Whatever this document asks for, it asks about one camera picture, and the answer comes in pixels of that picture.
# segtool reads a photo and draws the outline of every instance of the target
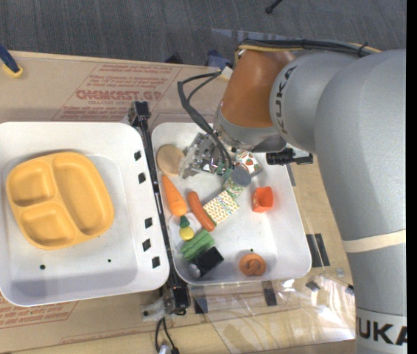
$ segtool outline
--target toy sausage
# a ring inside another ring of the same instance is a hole
[[[215,229],[215,223],[212,219],[210,219],[206,211],[203,209],[199,195],[196,192],[191,191],[187,194],[187,201],[189,202],[191,211],[194,213],[202,227],[209,232],[213,231]]]
[[[239,261],[239,270],[244,275],[263,275],[266,271],[266,261],[259,254],[246,254]]]

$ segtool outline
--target orange carrot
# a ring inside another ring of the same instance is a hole
[[[191,207],[195,217],[199,223],[202,224],[202,227],[209,232],[213,231],[215,229],[215,223],[212,219],[210,219],[206,211],[203,209],[203,206],[199,200],[199,195],[194,191],[189,192],[187,194],[187,201],[189,202],[189,206]]]
[[[161,180],[163,181],[164,191],[166,192],[166,199],[169,205],[169,210],[175,216],[185,215],[187,213],[187,204],[179,190],[172,183],[168,176],[163,175]]]

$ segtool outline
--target cable connector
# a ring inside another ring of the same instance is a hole
[[[266,153],[266,161],[269,165],[285,165],[291,162],[299,165],[312,164],[313,155],[304,151],[296,153],[292,148],[286,148],[282,152]]]
[[[169,354],[169,346],[167,345],[161,345],[161,348],[158,351],[158,354]]]
[[[140,122],[147,121],[150,117],[150,108],[146,101],[135,101],[128,110],[128,122],[133,127],[138,127]]]
[[[187,308],[191,305],[189,291],[185,285],[167,284],[163,286],[164,308],[166,313],[184,315]]]

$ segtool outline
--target white tape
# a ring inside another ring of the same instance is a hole
[[[356,308],[356,344],[380,353],[407,354],[407,317]]]
[[[358,240],[343,240],[343,248],[346,253],[359,253],[361,251],[373,251],[405,244],[407,242],[407,230],[387,233],[383,235],[364,237]]]

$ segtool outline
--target blue clamp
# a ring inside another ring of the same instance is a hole
[[[7,49],[0,44],[0,58],[4,62],[2,68],[13,77],[20,77],[24,69],[20,67]]]

